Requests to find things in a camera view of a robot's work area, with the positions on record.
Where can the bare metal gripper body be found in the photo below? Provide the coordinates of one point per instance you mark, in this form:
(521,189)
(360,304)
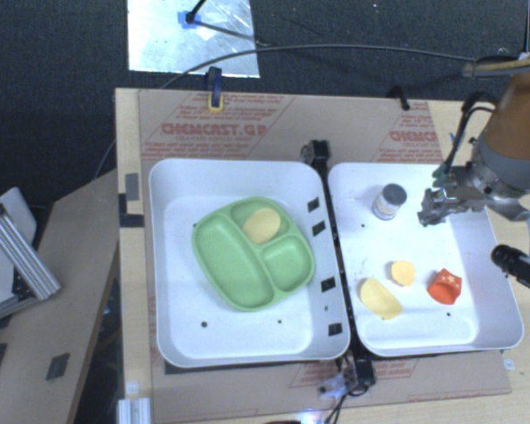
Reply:
(468,194)

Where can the long yellow oval biscuit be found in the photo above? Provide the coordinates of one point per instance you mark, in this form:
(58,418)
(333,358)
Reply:
(380,299)

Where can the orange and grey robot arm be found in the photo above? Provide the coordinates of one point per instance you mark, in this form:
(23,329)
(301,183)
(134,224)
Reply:
(521,117)

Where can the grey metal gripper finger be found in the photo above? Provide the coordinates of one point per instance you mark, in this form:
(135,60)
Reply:
(434,197)
(429,216)

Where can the thin black rod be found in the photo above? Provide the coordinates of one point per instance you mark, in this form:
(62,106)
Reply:
(338,254)

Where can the black cylinder on white bracket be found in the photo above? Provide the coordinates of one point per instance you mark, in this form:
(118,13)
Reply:
(519,263)

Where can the white plastic tray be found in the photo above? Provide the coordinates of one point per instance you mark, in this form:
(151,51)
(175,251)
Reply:
(424,245)
(181,325)

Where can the brown cardboard board red print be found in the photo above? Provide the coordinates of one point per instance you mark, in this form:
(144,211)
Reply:
(256,126)

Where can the small yellow round biscuit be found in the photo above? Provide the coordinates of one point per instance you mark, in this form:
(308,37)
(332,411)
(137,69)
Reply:
(402,273)

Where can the green divided plate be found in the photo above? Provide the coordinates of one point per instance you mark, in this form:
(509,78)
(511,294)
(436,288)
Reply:
(229,259)

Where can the small can grey lid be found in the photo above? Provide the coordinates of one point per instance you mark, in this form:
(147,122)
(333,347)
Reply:
(388,201)

